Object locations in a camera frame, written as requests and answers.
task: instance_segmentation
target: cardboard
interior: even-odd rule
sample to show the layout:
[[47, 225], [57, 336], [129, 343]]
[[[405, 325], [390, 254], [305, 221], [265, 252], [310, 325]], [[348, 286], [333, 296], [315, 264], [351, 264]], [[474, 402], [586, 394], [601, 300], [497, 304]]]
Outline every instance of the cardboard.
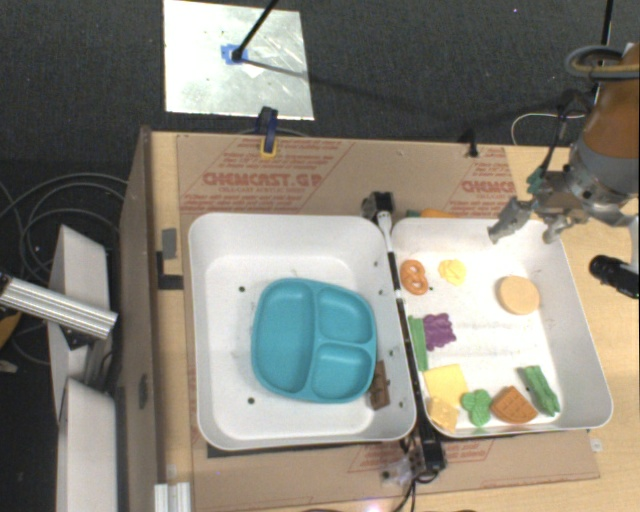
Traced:
[[[151, 299], [131, 283], [125, 291], [131, 294], [130, 308], [134, 296], [151, 308], [153, 328], [142, 329], [146, 320], [140, 318], [138, 334], [149, 336], [152, 346], [130, 348], [125, 354], [125, 370], [129, 368], [125, 381], [128, 386], [137, 382], [145, 370], [132, 367], [142, 360], [153, 378], [152, 402], [162, 407], [156, 410], [155, 426], [148, 410], [141, 414], [128, 409], [130, 510], [151, 510], [143, 504], [153, 496], [152, 459], [158, 461], [159, 481], [193, 484], [194, 510], [199, 512], [308, 506], [398, 497], [404, 492], [401, 486], [385, 485], [381, 478], [381, 471], [402, 456], [399, 443], [242, 455], [220, 453], [206, 445], [193, 416], [195, 375], [185, 235], [193, 219], [210, 210], [358, 215], [361, 200], [374, 190], [394, 193], [397, 217], [407, 209], [426, 207], [462, 216], [494, 216], [515, 190], [505, 152], [496, 146], [480, 147], [480, 158], [472, 159], [461, 144], [287, 138], [279, 142], [279, 156], [261, 160], [258, 137], [149, 133], [141, 139], [149, 157], [146, 168], [134, 167], [132, 180], [148, 180], [148, 188], [137, 186], [127, 201], [141, 208], [146, 194], [147, 260], [142, 261], [139, 251], [124, 258], [136, 259], [143, 270], [149, 268], [148, 273], [138, 271], [135, 276], [129, 270], [128, 279], [138, 286], [149, 279]], [[181, 243], [167, 259], [156, 260], [154, 253], [162, 254], [162, 233], [167, 229], [175, 230]], [[138, 236], [143, 230], [139, 224]], [[141, 251], [144, 244], [131, 236], [125, 243]], [[184, 292], [157, 287], [156, 262], [162, 265], [162, 273], [182, 278]], [[123, 268], [130, 268], [127, 261]], [[146, 306], [142, 312], [146, 316]], [[149, 433], [158, 436], [155, 446], [151, 439], [141, 438], [143, 421]], [[446, 452], [449, 467], [436, 482], [421, 486], [419, 493], [599, 476], [584, 431], [451, 442]], [[132, 475], [143, 466], [147, 474]]]

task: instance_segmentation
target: binder clip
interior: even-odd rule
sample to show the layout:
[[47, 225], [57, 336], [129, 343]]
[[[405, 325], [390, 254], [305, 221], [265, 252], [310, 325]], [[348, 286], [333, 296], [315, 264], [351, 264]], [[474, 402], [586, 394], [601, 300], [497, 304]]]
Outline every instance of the binder clip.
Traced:
[[275, 158], [277, 150], [276, 129], [278, 126], [278, 111], [270, 107], [262, 107], [256, 120], [255, 133], [264, 135], [260, 142], [260, 156]]

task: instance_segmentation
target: metal plate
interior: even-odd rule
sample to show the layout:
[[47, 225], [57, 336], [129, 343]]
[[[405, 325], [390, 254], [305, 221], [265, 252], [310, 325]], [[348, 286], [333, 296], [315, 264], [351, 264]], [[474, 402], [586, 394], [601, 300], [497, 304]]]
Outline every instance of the metal plate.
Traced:
[[274, 10], [233, 63], [262, 9], [165, 0], [165, 107], [169, 112], [313, 120], [300, 14]]

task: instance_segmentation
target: white tray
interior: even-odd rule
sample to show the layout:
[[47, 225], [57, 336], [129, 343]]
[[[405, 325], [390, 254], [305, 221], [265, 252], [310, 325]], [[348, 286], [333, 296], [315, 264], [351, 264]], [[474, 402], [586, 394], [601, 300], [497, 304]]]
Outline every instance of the white tray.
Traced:
[[[200, 431], [224, 450], [388, 441], [416, 408], [384, 239], [358, 217], [212, 213], [189, 232]], [[345, 404], [286, 398], [251, 368], [251, 328], [272, 281], [301, 277], [353, 290], [373, 310], [391, 404], [367, 394]]]
[[[517, 369], [540, 365], [559, 397], [561, 412], [544, 413], [526, 425], [493, 418], [478, 429], [460, 410], [452, 437], [478, 437], [532, 431], [595, 428], [611, 417], [613, 404], [560, 241], [542, 241], [545, 225], [531, 221], [493, 245], [489, 220], [405, 219], [393, 229], [398, 266], [416, 259], [425, 267], [432, 291], [404, 292], [407, 315], [448, 313], [457, 341], [428, 353], [429, 367], [459, 364], [471, 391], [495, 396], [515, 386], [530, 398]], [[463, 285], [438, 273], [442, 260], [459, 259], [467, 268]], [[540, 309], [530, 315], [507, 313], [495, 295], [504, 276], [530, 279], [540, 291]]]

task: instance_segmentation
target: round beige toy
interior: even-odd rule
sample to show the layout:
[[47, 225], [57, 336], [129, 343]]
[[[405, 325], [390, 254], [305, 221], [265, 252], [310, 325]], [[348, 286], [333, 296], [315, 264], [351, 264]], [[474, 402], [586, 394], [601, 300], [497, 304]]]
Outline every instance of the round beige toy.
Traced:
[[527, 278], [509, 276], [498, 284], [498, 301], [509, 313], [528, 315], [540, 307], [540, 293]]

